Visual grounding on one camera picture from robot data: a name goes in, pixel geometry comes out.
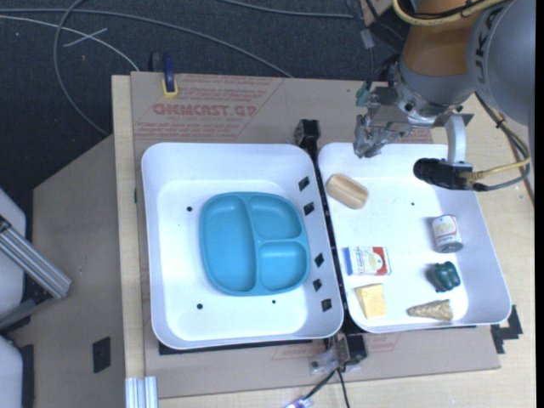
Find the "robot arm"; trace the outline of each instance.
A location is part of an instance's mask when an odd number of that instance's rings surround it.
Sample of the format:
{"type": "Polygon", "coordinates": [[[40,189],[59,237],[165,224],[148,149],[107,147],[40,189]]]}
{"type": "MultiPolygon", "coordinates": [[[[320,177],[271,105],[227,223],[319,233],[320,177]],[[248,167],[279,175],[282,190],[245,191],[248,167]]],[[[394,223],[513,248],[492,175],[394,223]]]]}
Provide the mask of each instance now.
{"type": "Polygon", "coordinates": [[[448,159],[422,159],[414,172],[448,189],[472,189],[463,178],[472,172],[464,161],[464,126],[472,116],[458,112],[476,93],[493,110],[528,126],[534,158],[536,0],[499,1],[447,23],[432,17],[466,2],[421,0],[418,13],[424,16],[413,19],[394,79],[366,97],[368,111],[355,129],[357,156],[375,156],[413,128],[445,126],[448,159]]]}

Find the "white tray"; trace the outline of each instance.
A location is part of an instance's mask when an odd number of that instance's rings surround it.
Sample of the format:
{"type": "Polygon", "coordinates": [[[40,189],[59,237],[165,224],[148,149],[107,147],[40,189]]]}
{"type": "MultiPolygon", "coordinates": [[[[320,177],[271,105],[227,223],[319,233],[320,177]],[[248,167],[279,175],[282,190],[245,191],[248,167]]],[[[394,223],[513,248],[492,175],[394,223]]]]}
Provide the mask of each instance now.
{"type": "Polygon", "coordinates": [[[23,359],[20,351],[0,337],[0,406],[20,408],[23,390],[23,359]]]}
{"type": "Polygon", "coordinates": [[[325,183],[333,174],[343,173],[369,191],[366,204],[356,210],[327,196],[348,310],[366,331],[491,324],[510,313],[510,297],[475,193],[445,190],[414,177],[416,160],[446,155],[447,147],[435,144],[390,144],[370,159],[359,159],[351,144],[328,144],[320,151],[325,183]],[[442,214],[456,216],[464,243],[456,253],[435,251],[430,222],[442,214]],[[386,247],[391,274],[348,275],[343,249],[356,246],[386,247]],[[425,270],[448,260],[457,267],[462,283],[437,293],[425,270]],[[383,284],[388,312],[367,319],[354,289],[374,283],[383,284]],[[411,306],[447,298],[454,311],[452,322],[410,317],[405,312],[411,306]]]}
{"type": "Polygon", "coordinates": [[[160,143],[144,153],[142,176],[151,320],[164,344],[194,349],[325,338],[338,331],[343,306],[313,163],[303,150],[289,144],[160,143]],[[309,185],[300,190],[305,178],[309,185]],[[240,297],[207,279],[199,245],[201,208],[212,196],[232,191],[283,196],[300,212],[311,262],[300,287],[240,297]],[[314,210],[305,215],[311,202],[314,210]]]}

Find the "metal can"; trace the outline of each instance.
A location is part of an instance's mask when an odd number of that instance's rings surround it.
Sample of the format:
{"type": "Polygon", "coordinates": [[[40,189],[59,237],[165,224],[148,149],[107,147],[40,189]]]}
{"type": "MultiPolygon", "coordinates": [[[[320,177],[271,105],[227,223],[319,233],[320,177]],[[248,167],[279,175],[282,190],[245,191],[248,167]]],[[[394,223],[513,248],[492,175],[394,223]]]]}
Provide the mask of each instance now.
{"type": "Polygon", "coordinates": [[[443,214],[433,219],[433,232],[438,252],[457,252],[463,247],[455,216],[443,214]]]}

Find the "dark green object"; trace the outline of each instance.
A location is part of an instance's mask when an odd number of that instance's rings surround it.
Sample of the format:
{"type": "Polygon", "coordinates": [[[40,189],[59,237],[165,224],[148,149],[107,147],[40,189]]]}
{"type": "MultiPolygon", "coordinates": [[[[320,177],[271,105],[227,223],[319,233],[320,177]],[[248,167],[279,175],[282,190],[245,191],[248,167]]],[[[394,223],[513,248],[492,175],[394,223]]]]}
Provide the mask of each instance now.
{"type": "Polygon", "coordinates": [[[461,285],[461,278],[452,262],[436,263],[431,271],[431,278],[437,292],[448,292],[461,285]]]}

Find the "blue plate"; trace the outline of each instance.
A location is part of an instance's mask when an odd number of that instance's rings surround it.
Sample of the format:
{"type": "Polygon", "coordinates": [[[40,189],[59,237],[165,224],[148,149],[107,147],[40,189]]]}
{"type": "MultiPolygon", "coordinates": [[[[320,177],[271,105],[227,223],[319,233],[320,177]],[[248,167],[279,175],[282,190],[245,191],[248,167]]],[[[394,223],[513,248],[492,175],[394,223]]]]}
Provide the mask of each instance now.
{"type": "Polygon", "coordinates": [[[200,243],[209,280],[231,295],[288,292],[308,277],[303,220],[279,195],[230,192],[210,198],[201,212],[200,243]]]}

